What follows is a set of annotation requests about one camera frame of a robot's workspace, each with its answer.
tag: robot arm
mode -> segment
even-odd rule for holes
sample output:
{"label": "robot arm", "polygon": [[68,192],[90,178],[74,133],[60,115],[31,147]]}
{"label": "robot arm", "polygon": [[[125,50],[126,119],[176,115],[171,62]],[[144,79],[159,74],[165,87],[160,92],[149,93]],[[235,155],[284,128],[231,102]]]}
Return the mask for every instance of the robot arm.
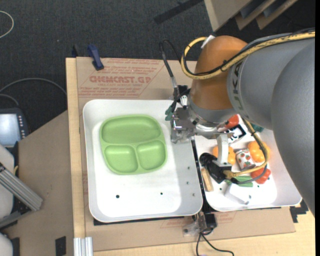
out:
{"label": "robot arm", "polygon": [[249,44],[218,36],[203,47],[188,107],[171,119],[171,140],[217,137],[217,125],[234,114],[273,130],[281,158],[315,216],[315,31],[260,38]]}

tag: white tray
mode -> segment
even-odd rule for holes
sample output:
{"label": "white tray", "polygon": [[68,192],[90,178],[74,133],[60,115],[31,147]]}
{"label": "white tray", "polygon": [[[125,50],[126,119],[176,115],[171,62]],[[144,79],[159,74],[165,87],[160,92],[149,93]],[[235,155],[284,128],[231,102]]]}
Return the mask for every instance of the white tray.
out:
{"label": "white tray", "polygon": [[[171,100],[94,99],[83,108],[87,157],[89,209],[100,222],[191,216],[200,211],[203,198],[191,142],[170,141],[165,111]],[[100,126],[108,118],[149,115],[163,131],[167,161],[149,173],[119,175],[105,163]]]}
{"label": "white tray", "polygon": [[[246,130],[245,124],[240,120],[239,122]],[[258,184],[253,182],[253,187],[244,187],[244,190],[250,190],[251,200],[249,204],[240,204],[232,201],[224,196],[228,184],[223,181],[218,184],[213,178],[210,177],[213,185],[213,191],[206,191],[205,198],[208,204],[219,212],[245,210],[245,209],[260,209],[260,208],[275,208],[284,206],[295,206],[302,200],[295,184],[293,183],[288,171],[279,154],[274,134],[272,130],[264,129],[259,133],[259,137],[270,148],[270,159],[268,161],[268,169],[271,170],[269,180],[264,184]],[[242,149],[247,147],[248,143],[255,139],[247,133],[240,140],[230,144],[230,146],[236,149]],[[202,153],[211,153],[213,147],[217,145],[216,139],[206,139],[203,136],[195,136],[195,145],[198,158]],[[240,171],[240,167],[236,162],[232,166],[232,171]]]}

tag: red toy tomato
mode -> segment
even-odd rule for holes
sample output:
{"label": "red toy tomato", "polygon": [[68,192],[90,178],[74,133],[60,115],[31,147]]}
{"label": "red toy tomato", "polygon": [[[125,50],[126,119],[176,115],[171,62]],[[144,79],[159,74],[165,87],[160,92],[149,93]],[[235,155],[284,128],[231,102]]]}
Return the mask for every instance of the red toy tomato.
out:
{"label": "red toy tomato", "polygon": [[[251,172],[250,173],[251,178],[254,179],[255,177],[258,177],[259,175],[261,175],[264,169],[265,168],[262,167],[261,169]],[[267,168],[265,171],[265,174],[261,178],[258,178],[255,182],[258,184],[264,184],[266,180],[269,178],[270,174],[271,174],[271,171]]]}
{"label": "red toy tomato", "polygon": [[239,124],[239,116],[235,114],[228,119],[228,121],[225,123],[225,127],[231,129],[237,124]]}

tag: dark floor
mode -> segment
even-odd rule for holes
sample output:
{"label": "dark floor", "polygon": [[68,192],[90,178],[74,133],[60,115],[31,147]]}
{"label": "dark floor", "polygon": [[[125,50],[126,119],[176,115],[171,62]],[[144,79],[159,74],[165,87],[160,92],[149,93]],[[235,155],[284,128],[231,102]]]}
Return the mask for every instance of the dark floor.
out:
{"label": "dark floor", "polygon": [[[185,2],[196,4],[170,18],[157,19]],[[94,44],[101,57],[161,59],[158,44],[163,39],[181,52],[194,38],[213,33],[200,0],[1,0],[0,11],[14,19],[13,30],[0,38],[0,89],[20,79],[43,78],[65,90],[65,59],[72,56],[74,44],[83,56],[87,46]],[[240,31],[232,18],[216,34],[249,43],[315,27],[315,13],[315,0],[299,0],[262,30],[253,21]],[[10,27],[10,18],[0,13],[0,36]],[[197,57],[196,52],[188,56],[189,60]],[[168,52],[168,59],[175,59],[173,52]],[[44,81],[20,82],[0,93],[19,102],[32,132],[67,109],[62,90]],[[14,106],[0,97],[0,109]]]}

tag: green plastic plate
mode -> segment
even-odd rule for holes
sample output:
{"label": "green plastic plate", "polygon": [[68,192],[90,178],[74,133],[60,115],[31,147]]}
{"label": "green plastic plate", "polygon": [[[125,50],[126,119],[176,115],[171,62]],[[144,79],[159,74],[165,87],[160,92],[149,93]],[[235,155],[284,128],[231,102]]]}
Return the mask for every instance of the green plastic plate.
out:
{"label": "green plastic plate", "polygon": [[108,168],[120,175],[148,173],[167,161],[163,131],[149,115],[123,115],[100,127],[102,154]]}

